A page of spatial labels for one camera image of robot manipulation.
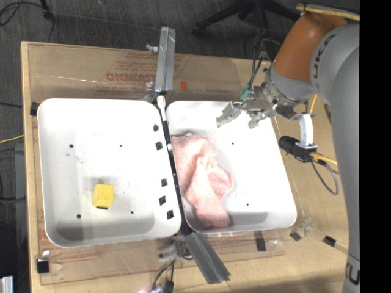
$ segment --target pink towel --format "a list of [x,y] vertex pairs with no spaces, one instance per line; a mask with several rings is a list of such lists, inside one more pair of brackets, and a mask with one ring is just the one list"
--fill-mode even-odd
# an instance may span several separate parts
[[190,135],[172,137],[172,147],[182,191],[202,226],[229,226],[221,198],[232,187],[232,176],[218,166],[213,144],[208,138]]

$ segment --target black cable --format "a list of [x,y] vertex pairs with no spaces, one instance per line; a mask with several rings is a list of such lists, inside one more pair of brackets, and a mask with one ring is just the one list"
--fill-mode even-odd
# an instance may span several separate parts
[[158,282],[160,276],[163,274],[163,272],[165,272],[171,265],[174,266],[174,262],[175,260],[171,261],[168,265],[165,266],[165,268],[163,268],[162,270],[159,271],[158,275],[156,276],[154,282],[153,282],[153,285],[152,285],[152,289],[155,290],[156,289],[156,282]]
[[174,278],[174,265],[175,264],[172,264],[172,267],[171,267],[171,282],[172,282],[172,280]]
[[19,109],[21,109],[23,107],[22,105],[19,105],[19,104],[13,104],[13,103],[1,102],[1,101],[0,101],[0,105],[10,106],[10,107],[17,107]]
[[[10,155],[10,154],[14,154],[14,155],[24,155],[24,152],[23,151],[4,151],[4,152],[0,152],[0,156],[3,156],[3,155]],[[0,193],[2,192],[2,182],[0,181]],[[16,198],[16,199],[3,199],[3,198],[0,198],[0,204],[14,204],[14,203],[19,203],[20,201],[23,201],[26,199],[26,196],[23,196],[23,197],[20,197],[20,198]]]
[[[18,9],[20,8],[20,5],[22,5],[24,0],[21,0],[20,2],[17,2],[16,4],[18,5],[16,7],[16,9],[13,11],[13,13],[10,15],[10,17],[4,22],[0,22],[0,27],[3,27],[5,25],[8,24],[8,22],[13,18],[13,16],[15,15],[15,13],[18,11]],[[0,17],[1,17],[1,13],[3,13],[6,9],[8,9],[9,5],[5,6],[1,11],[0,11]]]
[[[17,5],[16,9],[18,9],[22,4],[24,4],[24,5],[31,5],[33,7],[39,7],[40,9],[42,9],[42,6],[40,4],[37,4],[37,3],[34,3],[34,2],[29,2],[29,1],[26,1],[26,2],[13,2],[13,3],[7,4],[4,8],[2,8],[2,10],[0,11],[0,18],[1,18],[2,13],[8,11],[8,9],[10,9],[11,7],[15,7]],[[49,36],[48,36],[47,42],[50,41],[51,35],[53,33],[53,30],[54,30],[54,17],[51,16],[49,19],[50,19],[50,22],[51,22],[51,28],[50,28],[50,32],[49,32]]]
[[315,167],[315,164],[313,163],[313,161],[311,162],[312,167],[313,167],[315,173],[318,175],[320,181],[323,183],[323,185],[326,187],[326,189],[327,189],[332,195],[337,195],[337,194],[339,193],[339,185],[338,185],[338,180],[337,180],[337,177],[336,177],[336,175],[335,175],[333,169],[331,169],[330,165],[329,165],[328,163],[324,162],[324,161],[319,160],[319,161],[316,161],[316,163],[318,163],[318,164],[320,164],[320,165],[322,165],[322,166],[325,166],[325,167],[329,170],[329,172],[331,173],[331,175],[332,175],[332,177],[333,177],[333,179],[334,179],[334,183],[335,183],[335,191],[331,190],[330,187],[324,182],[322,176],[319,174],[318,169]]

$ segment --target yellow sponge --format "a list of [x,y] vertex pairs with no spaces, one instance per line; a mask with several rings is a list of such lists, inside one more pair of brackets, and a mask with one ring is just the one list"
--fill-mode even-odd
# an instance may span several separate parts
[[114,201],[114,186],[98,183],[92,192],[92,205],[98,208],[109,208]]

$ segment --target chair leg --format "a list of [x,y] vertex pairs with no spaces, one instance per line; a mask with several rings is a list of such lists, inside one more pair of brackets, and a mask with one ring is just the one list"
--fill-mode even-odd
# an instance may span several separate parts
[[197,24],[195,24],[192,33],[194,35],[202,35],[208,26],[211,26],[221,20],[224,20],[234,14],[239,13],[248,3],[250,3],[250,0],[240,0],[237,3],[231,5],[230,7],[227,7],[225,10],[212,15],[211,17],[205,19],[202,22],[198,22]]
[[251,3],[248,3],[247,5],[245,5],[241,11],[239,12],[238,14],[238,18],[241,19],[241,20],[245,20],[246,17],[248,16],[248,14],[250,14],[250,12],[253,10],[253,4]]
[[50,19],[52,17],[52,15],[51,15],[51,12],[50,12],[48,5],[46,4],[46,0],[40,0],[40,2],[41,2],[41,6],[43,8],[43,17]]

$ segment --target sink basin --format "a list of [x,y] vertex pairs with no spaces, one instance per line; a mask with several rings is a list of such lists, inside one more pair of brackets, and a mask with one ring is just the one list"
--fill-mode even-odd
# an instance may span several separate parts
[[[45,228],[60,247],[170,237],[181,216],[160,114],[144,101],[48,99],[38,109]],[[97,184],[114,186],[107,209]]]

